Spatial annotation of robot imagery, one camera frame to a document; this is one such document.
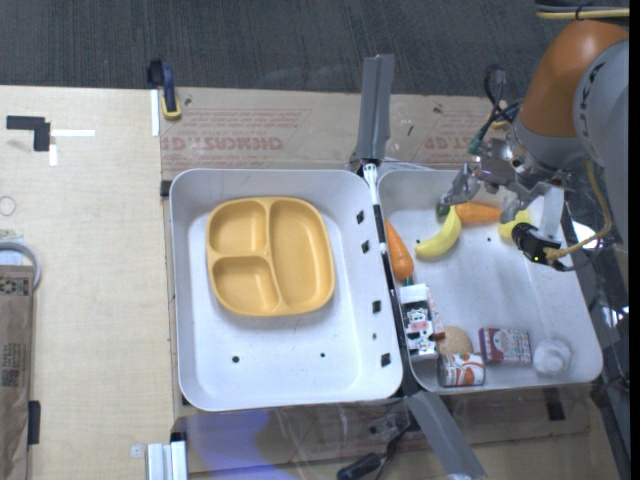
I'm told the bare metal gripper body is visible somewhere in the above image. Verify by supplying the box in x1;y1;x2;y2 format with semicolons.
471;137;562;195

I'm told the yellow toy fruit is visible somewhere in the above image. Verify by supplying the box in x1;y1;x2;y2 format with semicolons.
498;209;532;242

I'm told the orange carrot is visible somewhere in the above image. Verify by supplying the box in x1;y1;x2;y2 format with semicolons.
384;219;416;285
435;201;503;227

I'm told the yellow banana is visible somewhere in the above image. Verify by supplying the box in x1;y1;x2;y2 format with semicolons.
413;205;463;261

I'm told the white plastic tray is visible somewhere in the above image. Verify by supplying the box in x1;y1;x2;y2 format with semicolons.
168;167;405;413
377;167;605;396

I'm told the white bottle with cow print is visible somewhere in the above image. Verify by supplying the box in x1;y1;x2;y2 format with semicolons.
398;282;447;362

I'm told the dark red carton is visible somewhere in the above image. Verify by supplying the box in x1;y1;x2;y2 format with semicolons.
477;326;533;367

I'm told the brown bread roll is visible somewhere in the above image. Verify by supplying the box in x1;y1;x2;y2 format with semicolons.
438;324;475;357

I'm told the orange divided plate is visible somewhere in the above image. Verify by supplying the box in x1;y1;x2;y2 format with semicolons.
205;196;337;318

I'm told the orange and white can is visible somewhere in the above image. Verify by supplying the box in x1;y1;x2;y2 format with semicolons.
436;351;487;388

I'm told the brown cardboard board red print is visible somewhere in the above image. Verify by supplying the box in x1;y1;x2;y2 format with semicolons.
158;86;594;473

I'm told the clear tape roll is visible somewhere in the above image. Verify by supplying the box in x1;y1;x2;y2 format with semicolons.
0;239;43;289

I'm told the brown paper bag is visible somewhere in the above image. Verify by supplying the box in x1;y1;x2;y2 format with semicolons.
0;264;37;480

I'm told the black cylinder on white bracket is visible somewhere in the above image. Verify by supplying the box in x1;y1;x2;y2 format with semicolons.
510;185;567;270

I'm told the black block with thin wires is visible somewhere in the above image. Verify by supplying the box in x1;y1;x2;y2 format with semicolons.
336;451;382;480

